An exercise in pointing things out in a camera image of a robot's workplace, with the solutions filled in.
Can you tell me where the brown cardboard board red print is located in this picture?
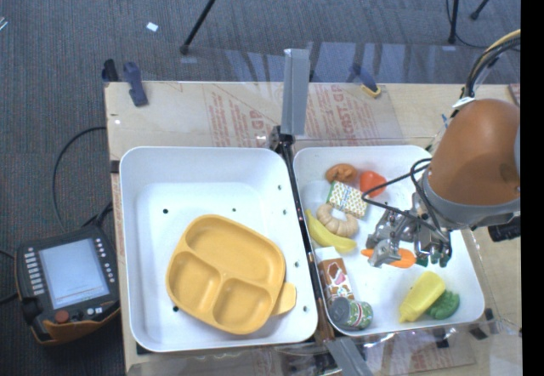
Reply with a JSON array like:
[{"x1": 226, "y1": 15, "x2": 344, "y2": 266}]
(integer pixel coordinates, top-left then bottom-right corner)
[{"x1": 103, "y1": 80, "x2": 522, "y2": 376}]

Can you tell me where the black block with wires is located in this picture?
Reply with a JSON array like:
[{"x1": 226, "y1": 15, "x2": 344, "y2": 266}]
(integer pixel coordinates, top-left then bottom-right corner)
[{"x1": 268, "y1": 125, "x2": 295, "y2": 155}]

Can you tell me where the beige ring doughnut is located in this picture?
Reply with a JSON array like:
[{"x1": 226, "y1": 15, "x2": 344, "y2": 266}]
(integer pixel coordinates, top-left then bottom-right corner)
[{"x1": 316, "y1": 202, "x2": 360, "y2": 239}]

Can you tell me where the brown bread roll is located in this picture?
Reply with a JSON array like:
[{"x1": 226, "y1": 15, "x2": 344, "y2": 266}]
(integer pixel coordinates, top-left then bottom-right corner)
[{"x1": 325, "y1": 162, "x2": 359, "y2": 185}]

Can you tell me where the green and red can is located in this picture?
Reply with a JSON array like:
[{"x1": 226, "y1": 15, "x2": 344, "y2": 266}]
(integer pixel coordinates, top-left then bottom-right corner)
[{"x1": 327, "y1": 296, "x2": 375, "y2": 332}]

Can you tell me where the white plastic tray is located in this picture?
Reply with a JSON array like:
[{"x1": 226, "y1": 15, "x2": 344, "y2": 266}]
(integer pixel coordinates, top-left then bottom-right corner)
[
  {"x1": 118, "y1": 145, "x2": 320, "y2": 354},
  {"x1": 292, "y1": 144, "x2": 486, "y2": 338}
]

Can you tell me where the yellow banana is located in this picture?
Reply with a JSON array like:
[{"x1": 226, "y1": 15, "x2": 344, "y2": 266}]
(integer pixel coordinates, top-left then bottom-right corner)
[{"x1": 304, "y1": 208, "x2": 359, "y2": 254}]

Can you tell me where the orange red toy pepper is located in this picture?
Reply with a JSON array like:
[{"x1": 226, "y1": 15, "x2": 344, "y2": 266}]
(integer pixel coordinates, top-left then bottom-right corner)
[{"x1": 359, "y1": 170, "x2": 388, "y2": 199}]

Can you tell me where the yellow divided plate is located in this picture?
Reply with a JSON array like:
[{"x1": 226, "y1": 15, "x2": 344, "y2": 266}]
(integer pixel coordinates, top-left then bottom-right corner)
[{"x1": 164, "y1": 214, "x2": 298, "y2": 336}]

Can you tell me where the brown and white carton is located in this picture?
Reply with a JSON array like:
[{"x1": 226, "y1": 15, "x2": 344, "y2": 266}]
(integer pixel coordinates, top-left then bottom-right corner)
[{"x1": 314, "y1": 246, "x2": 356, "y2": 308}]

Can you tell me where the yellow squeeze bottle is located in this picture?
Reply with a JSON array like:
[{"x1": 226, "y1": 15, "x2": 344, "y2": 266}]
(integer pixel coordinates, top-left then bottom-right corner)
[{"x1": 398, "y1": 271, "x2": 447, "y2": 324}]

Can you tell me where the green broccoli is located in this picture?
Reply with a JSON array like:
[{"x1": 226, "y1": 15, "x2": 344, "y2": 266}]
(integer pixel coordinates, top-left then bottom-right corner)
[{"x1": 425, "y1": 289, "x2": 462, "y2": 321}]

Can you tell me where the patterned white green carton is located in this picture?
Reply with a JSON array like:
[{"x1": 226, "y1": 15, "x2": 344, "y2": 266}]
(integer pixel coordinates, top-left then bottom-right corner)
[{"x1": 326, "y1": 180, "x2": 370, "y2": 220}]

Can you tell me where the black cylinder on white bracket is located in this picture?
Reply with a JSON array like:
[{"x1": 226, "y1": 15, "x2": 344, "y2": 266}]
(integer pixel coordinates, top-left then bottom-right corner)
[{"x1": 487, "y1": 216, "x2": 522, "y2": 243}]

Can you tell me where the orange carrot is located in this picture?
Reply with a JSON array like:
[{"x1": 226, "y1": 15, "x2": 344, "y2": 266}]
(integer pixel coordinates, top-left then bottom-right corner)
[{"x1": 360, "y1": 247, "x2": 418, "y2": 270}]

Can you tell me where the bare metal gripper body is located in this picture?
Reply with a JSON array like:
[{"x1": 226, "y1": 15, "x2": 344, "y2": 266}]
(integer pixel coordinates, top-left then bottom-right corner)
[{"x1": 373, "y1": 194, "x2": 452, "y2": 259}]

